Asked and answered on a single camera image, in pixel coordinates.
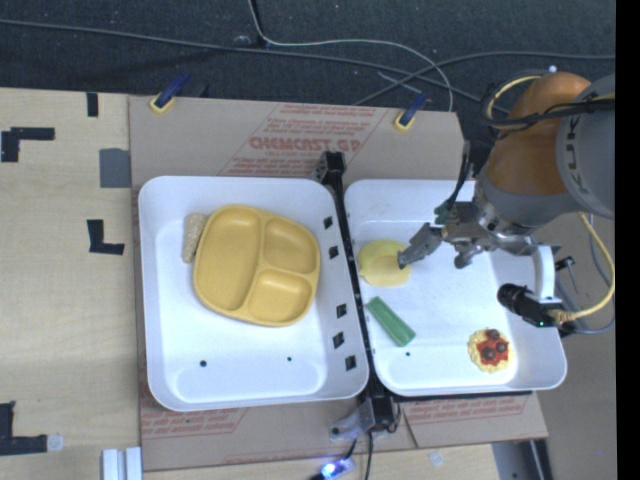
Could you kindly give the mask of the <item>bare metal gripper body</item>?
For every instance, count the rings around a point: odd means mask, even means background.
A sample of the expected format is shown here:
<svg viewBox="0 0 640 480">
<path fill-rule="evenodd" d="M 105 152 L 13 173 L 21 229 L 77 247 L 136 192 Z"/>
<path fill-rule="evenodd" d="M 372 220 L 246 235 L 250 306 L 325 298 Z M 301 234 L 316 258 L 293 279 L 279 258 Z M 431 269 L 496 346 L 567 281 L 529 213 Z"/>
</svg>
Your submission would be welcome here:
<svg viewBox="0 0 640 480">
<path fill-rule="evenodd" d="M 488 202 L 452 203 L 439 212 L 439 224 L 443 240 L 454 247 L 458 257 L 474 257 L 495 250 L 516 256 L 530 255 L 537 248 L 531 238 L 533 228 L 499 217 Z"/>
</svg>

